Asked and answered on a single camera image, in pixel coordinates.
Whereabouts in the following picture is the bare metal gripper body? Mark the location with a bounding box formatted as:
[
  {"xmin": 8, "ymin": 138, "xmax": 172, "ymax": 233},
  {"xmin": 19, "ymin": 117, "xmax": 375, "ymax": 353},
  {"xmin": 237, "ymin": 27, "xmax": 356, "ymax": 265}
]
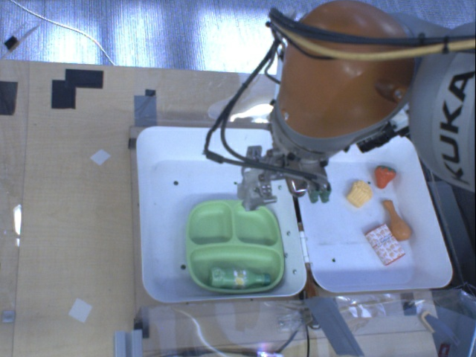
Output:
[{"xmin": 241, "ymin": 145, "xmax": 332, "ymax": 198}]

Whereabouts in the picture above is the green divided plate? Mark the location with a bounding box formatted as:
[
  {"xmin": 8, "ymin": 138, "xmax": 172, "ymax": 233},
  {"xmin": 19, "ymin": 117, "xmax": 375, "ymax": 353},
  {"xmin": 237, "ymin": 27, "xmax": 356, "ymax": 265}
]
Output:
[{"xmin": 185, "ymin": 199, "xmax": 286, "ymax": 295}]

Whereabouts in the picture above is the thin black and white rod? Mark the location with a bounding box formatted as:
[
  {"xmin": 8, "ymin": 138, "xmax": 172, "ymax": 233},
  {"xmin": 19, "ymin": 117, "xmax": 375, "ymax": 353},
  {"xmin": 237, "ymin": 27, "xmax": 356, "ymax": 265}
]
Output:
[{"xmin": 293, "ymin": 194, "xmax": 311, "ymax": 299}]

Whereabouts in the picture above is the yellow toy corn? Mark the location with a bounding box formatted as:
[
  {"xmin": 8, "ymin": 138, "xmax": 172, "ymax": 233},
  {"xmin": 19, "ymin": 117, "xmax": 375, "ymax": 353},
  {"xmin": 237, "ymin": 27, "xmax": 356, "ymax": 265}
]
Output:
[{"xmin": 346, "ymin": 179, "xmax": 374, "ymax": 209}]

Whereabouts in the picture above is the green plastic bottle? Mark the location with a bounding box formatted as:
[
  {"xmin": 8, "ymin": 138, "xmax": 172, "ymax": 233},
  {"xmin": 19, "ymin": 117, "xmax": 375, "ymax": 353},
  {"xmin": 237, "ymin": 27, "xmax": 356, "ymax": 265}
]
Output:
[{"xmin": 208, "ymin": 266, "xmax": 273, "ymax": 290}]

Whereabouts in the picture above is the red toy strawberry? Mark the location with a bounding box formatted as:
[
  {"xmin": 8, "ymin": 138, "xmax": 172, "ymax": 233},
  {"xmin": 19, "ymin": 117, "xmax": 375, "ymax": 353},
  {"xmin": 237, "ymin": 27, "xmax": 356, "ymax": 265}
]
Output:
[{"xmin": 373, "ymin": 164, "xmax": 397, "ymax": 190}]

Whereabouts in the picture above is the white plastic tray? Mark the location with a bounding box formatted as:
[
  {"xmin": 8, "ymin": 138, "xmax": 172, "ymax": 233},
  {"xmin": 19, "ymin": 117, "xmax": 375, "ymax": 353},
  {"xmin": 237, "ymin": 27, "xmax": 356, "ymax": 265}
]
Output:
[
  {"xmin": 298, "ymin": 132, "xmax": 454, "ymax": 294},
  {"xmin": 135, "ymin": 126, "xmax": 308, "ymax": 304}
]

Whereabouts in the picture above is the white and orange carton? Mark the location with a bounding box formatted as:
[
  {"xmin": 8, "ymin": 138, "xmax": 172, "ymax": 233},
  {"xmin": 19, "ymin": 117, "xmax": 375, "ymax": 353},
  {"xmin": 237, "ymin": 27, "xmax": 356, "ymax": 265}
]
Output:
[{"xmin": 364, "ymin": 223, "xmax": 407, "ymax": 267}]

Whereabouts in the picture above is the orange toy chicken drumstick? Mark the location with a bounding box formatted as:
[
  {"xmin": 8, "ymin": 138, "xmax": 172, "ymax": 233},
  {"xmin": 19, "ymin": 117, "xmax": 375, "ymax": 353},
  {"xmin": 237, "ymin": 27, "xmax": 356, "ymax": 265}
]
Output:
[{"xmin": 382, "ymin": 199, "xmax": 413, "ymax": 242}]

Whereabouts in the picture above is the pale wood board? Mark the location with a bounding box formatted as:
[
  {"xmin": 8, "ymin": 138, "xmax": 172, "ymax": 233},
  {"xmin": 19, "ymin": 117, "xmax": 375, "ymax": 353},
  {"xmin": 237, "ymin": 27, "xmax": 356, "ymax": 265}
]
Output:
[{"xmin": 0, "ymin": 59, "xmax": 442, "ymax": 357}]

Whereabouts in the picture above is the black cylinder on white bracket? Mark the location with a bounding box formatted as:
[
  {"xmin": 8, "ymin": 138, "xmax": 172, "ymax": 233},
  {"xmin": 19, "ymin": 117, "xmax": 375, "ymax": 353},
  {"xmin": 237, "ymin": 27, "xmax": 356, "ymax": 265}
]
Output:
[{"xmin": 356, "ymin": 109, "xmax": 410, "ymax": 153}]

